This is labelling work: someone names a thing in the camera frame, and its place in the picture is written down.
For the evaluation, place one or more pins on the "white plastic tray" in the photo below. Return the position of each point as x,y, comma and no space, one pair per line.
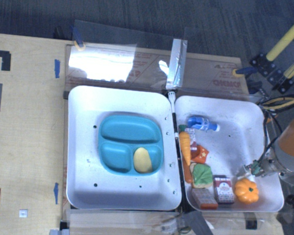
239,137
84,135

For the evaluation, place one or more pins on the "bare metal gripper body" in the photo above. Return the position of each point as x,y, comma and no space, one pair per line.
271,166

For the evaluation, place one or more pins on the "yellow potato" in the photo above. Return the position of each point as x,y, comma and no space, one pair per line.
142,161

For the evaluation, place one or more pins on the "thin black and white rod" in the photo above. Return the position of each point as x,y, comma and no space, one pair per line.
175,132

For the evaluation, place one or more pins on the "orange pumpkin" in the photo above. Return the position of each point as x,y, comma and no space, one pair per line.
246,192

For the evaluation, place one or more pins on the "large red and white carton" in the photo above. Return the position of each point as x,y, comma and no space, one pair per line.
223,190

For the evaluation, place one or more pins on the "blue divided plate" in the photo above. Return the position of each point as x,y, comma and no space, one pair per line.
125,133

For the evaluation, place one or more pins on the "small red and white carton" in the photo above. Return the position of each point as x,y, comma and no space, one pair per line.
193,138

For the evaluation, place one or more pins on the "brown cardboard board red print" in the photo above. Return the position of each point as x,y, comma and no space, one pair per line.
211,76

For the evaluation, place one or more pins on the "orange packet with yellow star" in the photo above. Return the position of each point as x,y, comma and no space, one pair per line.
202,154

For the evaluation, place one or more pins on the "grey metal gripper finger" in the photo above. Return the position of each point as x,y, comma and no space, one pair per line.
251,177
244,170

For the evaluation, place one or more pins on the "orange biscuit box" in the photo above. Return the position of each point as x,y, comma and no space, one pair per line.
204,198

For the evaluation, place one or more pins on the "orange sausage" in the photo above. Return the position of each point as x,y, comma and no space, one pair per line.
188,174

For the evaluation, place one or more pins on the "orange carrot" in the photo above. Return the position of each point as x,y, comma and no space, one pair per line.
185,146

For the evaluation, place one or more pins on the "bread with green lettuce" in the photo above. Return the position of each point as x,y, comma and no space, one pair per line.
202,176

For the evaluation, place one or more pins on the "blue plastic bottle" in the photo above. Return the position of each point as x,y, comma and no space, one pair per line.
202,124

